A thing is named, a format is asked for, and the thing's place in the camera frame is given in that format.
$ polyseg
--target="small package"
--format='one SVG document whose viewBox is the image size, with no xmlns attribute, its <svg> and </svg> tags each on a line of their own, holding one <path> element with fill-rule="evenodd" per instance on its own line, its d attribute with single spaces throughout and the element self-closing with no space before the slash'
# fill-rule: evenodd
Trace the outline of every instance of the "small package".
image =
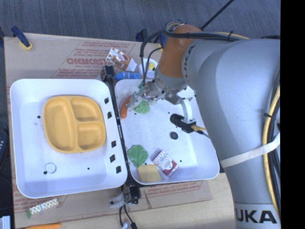
<svg viewBox="0 0 305 229">
<path fill-rule="evenodd" d="M 58 206 L 57 198 L 54 198 L 52 200 L 49 200 L 47 202 L 29 208 L 27 212 L 27 217 L 28 219 L 35 218 L 41 213 L 45 213 L 47 211 L 56 209 L 57 206 Z"/>
<path fill-rule="evenodd" d="M 167 177 L 170 177 L 178 169 L 177 163 L 163 150 L 152 161 Z"/>
<path fill-rule="evenodd" d="M 113 65 L 117 66 L 123 71 L 134 71 L 137 67 L 136 62 L 133 60 L 133 58 L 122 51 L 111 47 L 107 57 L 106 61 L 109 63 L 112 63 Z"/>
</svg>

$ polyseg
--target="yellow plastic plate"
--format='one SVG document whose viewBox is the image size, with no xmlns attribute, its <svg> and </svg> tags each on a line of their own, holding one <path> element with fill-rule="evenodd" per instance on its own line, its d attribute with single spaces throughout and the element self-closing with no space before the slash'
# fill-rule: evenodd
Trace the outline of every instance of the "yellow plastic plate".
<svg viewBox="0 0 305 229">
<path fill-rule="evenodd" d="M 43 123 L 49 145 L 61 153 L 91 151 L 101 147 L 106 139 L 101 108 L 88 97 L 50 98 L 43 107 Z"/>
</svg>

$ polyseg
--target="cardboard sheet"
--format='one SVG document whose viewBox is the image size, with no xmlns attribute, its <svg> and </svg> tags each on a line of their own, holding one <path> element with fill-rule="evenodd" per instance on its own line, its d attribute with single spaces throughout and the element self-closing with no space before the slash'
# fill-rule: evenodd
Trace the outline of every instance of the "cardboard sheet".
<svg viewBox="0 0 305 229">
<path fill-rule="evenodd" d="M 33 44 L 30 51 L 19 45 L 18 38 L 4 39 L 5 64 L 7 76 L 8 111 L 10 119 L 10 86 L 19 79 L 95 79 L 103 65 L 107 65 L 106 56 L 111 47 L 120 49 L 140 63 L 140 42 L 124 42 L 90 38 L 75 38 L 25 33 Z M 144 56 L 157 48 L 149 43 Z M 155 52 L 152 59 L 158 61 L 161 52 Z M 13 142 L 10 142 L 11 157 L 14 157 Z M 102 217 L 117 214 L 118 208 L 110 208 L 108 198 L 117 196 L 121 188 L 99 190 L 56 197 L 59 205 L 34 219 L 26 217 L 26 211 L 35 205 L 52 198 L 30 199 L 23 196 L 16 185 L 14 159 L 12 159 L 13 199 L 15 226 L 47 224 L 78 219 Z M 142 197 L 138 205 L 130 206 L 131 211 L 160 208 L 183 203 L 192 203 L 212 199 L 207 181 L 165 184 L 141 188 Z"/>
</svg>

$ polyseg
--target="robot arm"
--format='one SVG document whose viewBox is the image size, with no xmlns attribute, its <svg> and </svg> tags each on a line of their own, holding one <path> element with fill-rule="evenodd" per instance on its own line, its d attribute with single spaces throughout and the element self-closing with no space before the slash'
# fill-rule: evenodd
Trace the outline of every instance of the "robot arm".
<svg viewBox="0 0 305 229">
<path fill-rule="evenodd" d="M 202 33 L 183 24 L 174 32 Z M 178 93 L 191 87 L 219 159 L 228 160 L 262 146 L 265 114 L 279 71 L 280 40 L 169 38 L 155 78 L 145 84 L 142 96 L 151 102 L 165 99 L 181 104 L 184 100 Z M 256 156 L 224 167 L 238 229 L 281 227 L 265 178 L 265 162 Z"/>
</svg>

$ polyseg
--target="blue bottle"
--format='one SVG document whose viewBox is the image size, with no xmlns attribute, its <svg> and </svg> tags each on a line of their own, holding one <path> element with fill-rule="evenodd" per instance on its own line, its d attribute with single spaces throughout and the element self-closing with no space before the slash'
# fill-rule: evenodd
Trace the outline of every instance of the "blue bottle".
<svg viewBox="0 0 305 229">
<path fill-rule="evenodd" d="M 130 72 L 120 72 L 114 76 L 116 81 L 120 81 L 123 79 L 141 79 L 141 75 L 139 73 L 130 73 Z"/>
</svg>

